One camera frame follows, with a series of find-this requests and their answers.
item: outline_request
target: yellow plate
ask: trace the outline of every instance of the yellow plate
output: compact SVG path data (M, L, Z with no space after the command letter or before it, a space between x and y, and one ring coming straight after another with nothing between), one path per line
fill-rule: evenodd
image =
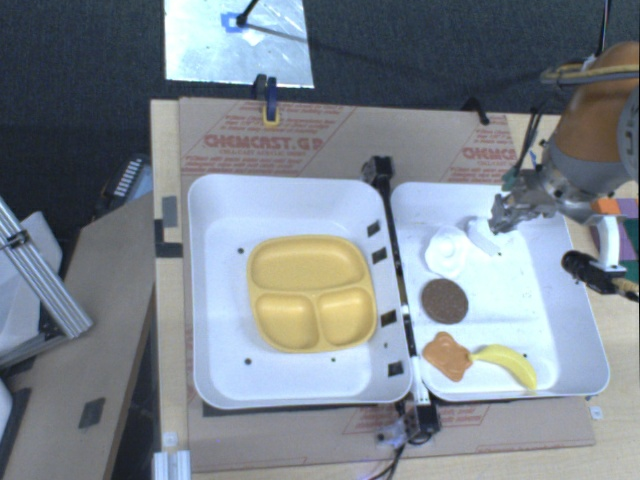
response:
M302 235L262 242L249 256L247 280L258 330L278 350L340 350L375 331L369 268L344 238Z

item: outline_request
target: banana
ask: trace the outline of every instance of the banana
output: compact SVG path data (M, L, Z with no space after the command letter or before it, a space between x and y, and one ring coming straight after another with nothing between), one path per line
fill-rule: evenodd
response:
M528 389L535 391L538 385L536 371L527 359L515 350L503 345L488 345L475 354L469 354L471 361L486 361L509 370Z

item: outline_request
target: cardboard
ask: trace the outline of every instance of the cardboard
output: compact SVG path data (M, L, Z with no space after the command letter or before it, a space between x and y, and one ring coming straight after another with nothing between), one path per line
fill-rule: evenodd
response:
M482 126L463 112L281 103L281 125L266 129L254 101L182 99L179 104L182 199L210 172L358 178L373 155L394 159L395 186L405 181L499 183L515 162L505 115ZM378 429L393 422L393 406L334 407L251 413L203 405L192 381L188 226L184 241L188 449L194 472L390 458L376 446ZM583 399L466 404L441 410L442 431L407 456L426 457L595 443Z

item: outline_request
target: black clip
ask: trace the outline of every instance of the black clip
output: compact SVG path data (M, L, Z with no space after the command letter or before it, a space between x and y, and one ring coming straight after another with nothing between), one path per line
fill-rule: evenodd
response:
M489 121L489 117L487 116L487 113L484 111L484 108L482 108L482 104L480 103L480 100L478 98L471 96L471 98L469 98L465 102L465 104L462 105L462 108L460 110L471 110L471 111L477 112L478 117L480 118L480 122L484 126L487 126L488 124L491 123L491 121Z
M0 251L2 249L7 249L11 247L15 249L16 247L20 247L21 245L26 244L31 238L29 237L29 233L26 229L22 229L18 231L16 234L8 236L5 238L5 244L0 246Z

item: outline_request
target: chocolate cookie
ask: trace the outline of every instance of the chocolate cookie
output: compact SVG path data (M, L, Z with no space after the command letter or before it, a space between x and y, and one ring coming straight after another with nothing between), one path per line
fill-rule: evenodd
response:
M457 324L469 310L469 301L462 288L448 279L429 281L422 290L422 307L441 324Z

